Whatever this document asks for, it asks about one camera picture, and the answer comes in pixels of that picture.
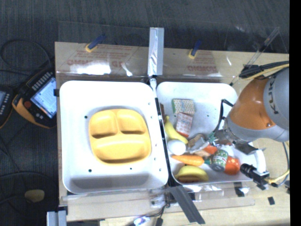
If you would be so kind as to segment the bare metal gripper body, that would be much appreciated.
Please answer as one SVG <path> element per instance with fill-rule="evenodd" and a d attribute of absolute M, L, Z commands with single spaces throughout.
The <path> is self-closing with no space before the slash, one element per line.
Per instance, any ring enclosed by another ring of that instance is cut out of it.
<path fill-rule="evenodd" d="M 213 132 L 211 144 L 218 148 L 222 147 L 223 145 L 234 145 L 235 138 L 229 130 L 220 129 Z"/>

